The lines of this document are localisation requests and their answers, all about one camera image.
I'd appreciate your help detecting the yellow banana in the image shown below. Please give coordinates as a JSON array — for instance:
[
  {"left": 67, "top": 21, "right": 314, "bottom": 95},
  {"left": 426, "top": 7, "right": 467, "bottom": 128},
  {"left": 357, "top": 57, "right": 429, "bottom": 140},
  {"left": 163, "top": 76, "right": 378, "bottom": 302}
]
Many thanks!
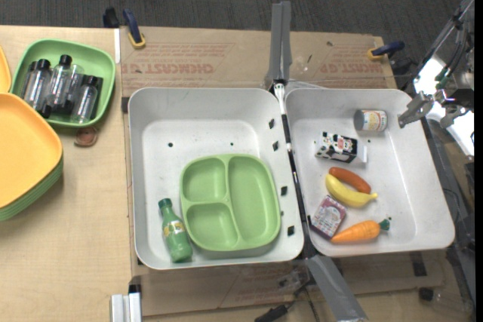
[{"left": 325, "top": 173, "right": 379, "bottom": 209}]

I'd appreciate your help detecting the green divided plate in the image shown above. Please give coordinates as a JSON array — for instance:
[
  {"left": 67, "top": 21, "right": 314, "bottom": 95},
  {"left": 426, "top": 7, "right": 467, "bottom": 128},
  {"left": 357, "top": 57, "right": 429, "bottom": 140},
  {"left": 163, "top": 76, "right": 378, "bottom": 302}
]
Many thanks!
[{"left": 179, "top": 153, "right": 283, "bottom": 260}]

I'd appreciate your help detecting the clear plastic bottle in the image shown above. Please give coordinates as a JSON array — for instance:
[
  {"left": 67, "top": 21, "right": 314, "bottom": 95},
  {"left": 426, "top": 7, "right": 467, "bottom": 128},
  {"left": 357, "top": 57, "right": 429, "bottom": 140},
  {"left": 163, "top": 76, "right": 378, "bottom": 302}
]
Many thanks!
[
  {"left": 70, "top": 75, "right": 100, "bottom": 124},
  {"left": 48, "top": 54, "right": 75, "bottom": 107},
  {"left": 417, "top": 286, "right": 475, "bottom": 317},
  {"left": 23, "top": 59, "right": 53, "bottom": 111},
  {"left": 69, "top": 63, "right": 86, "bottom": 92}
]

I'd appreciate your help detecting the black and white carton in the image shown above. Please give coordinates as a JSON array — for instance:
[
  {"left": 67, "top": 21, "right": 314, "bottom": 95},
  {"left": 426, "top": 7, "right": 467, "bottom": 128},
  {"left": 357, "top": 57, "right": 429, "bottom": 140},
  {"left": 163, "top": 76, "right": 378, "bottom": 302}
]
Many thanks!
[{"left": 315, "top": 130, "right": 368, "bottom": 164}]

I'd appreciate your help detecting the white plastic tray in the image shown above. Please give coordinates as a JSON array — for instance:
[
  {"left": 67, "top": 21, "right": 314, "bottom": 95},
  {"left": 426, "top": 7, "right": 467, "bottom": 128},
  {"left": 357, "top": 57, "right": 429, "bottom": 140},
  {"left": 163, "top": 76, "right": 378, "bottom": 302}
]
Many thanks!
[
  {"left": 283, "top": 87, "right": 457, "bottom": 259},
  {"left": 127, "top": 87, "right": 306, "bottom": 271}
]

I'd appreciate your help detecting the pink and purple packet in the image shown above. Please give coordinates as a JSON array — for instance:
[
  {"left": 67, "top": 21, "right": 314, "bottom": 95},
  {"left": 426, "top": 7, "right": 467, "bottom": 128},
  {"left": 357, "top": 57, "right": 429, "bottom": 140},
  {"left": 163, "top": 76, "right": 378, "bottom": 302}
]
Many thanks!
[{"left": 309, "top": 195, "right": 348, "bottom": 240}]

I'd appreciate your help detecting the green bottle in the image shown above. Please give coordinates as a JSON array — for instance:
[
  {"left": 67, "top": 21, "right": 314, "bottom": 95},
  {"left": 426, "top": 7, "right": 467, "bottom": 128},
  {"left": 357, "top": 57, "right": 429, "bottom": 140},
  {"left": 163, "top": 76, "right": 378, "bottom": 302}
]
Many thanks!
[{"left": 157, "top": 198, "right": 194, "bottom": 264}]

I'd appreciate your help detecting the orange sausage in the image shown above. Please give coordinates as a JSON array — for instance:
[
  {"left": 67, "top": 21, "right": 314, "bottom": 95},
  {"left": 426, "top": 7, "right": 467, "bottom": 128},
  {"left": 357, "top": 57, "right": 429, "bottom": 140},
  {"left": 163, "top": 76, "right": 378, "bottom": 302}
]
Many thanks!
[{"left": 328, "top": 166, "right": 372, "bottom": 195}]

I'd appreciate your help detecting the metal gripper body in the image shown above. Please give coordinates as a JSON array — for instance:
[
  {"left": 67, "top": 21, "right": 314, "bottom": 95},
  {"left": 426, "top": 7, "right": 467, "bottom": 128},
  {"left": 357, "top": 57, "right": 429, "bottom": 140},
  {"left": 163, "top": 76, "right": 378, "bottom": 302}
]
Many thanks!
[{"left": 433, "top": 87, "right": 475, "bottom": 109}]

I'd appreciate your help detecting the brown cardboard board red print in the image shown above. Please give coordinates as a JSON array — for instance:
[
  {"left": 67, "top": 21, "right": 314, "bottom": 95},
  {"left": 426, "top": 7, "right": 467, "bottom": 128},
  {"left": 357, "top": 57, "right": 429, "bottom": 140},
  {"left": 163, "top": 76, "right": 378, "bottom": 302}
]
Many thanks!
[{"left": 119, "top": 25, "right": 445, "bottom": 317}]

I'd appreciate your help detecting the small white and grey can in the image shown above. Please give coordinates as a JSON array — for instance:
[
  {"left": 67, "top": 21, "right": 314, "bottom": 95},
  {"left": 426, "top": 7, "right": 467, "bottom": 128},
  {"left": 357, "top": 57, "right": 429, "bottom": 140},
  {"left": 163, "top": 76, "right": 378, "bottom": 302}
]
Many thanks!
[{"left": 353, "top": 109, "right": 389, "bottom": 133}]

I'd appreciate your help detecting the orange carrot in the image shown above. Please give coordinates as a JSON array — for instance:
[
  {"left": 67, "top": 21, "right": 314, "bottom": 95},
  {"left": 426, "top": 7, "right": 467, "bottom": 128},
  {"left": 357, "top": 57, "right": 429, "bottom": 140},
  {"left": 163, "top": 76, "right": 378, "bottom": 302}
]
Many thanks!
[{"left": 331, "top": 218, "right": 391, "bottom": 245}]

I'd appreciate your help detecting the yellow plate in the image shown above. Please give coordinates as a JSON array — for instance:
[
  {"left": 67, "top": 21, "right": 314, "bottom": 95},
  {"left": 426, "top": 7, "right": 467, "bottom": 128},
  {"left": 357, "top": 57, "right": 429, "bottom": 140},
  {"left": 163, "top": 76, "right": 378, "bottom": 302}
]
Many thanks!
[
  {"left": 0, "top": 92, "right": 64, "bottom": 210},
  {"left": 0, "top": 45, "right": 13, "bottom": 94}
]

